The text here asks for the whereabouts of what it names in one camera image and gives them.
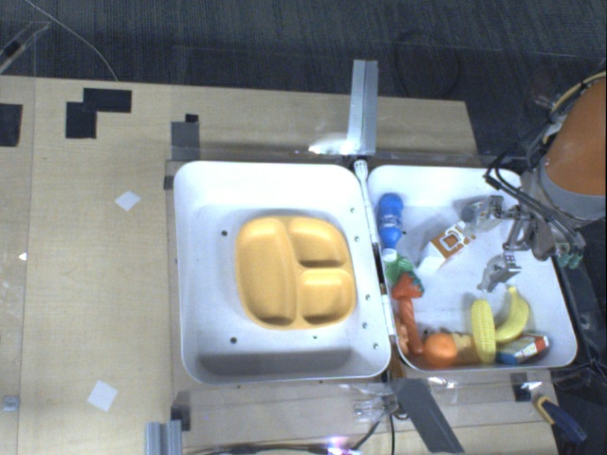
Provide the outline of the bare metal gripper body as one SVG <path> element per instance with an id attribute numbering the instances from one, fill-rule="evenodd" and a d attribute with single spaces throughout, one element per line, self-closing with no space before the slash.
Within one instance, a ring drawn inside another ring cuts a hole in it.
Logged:
<path id="1" fill-rule="evenodd" d="M 557 209 L 517 205 L 504 211 L 502 219 L 513 221 L 503 249 L 531 251 L 539 261 L 580 262 L 586 243 L 579 232 L 581 223 Z"/>

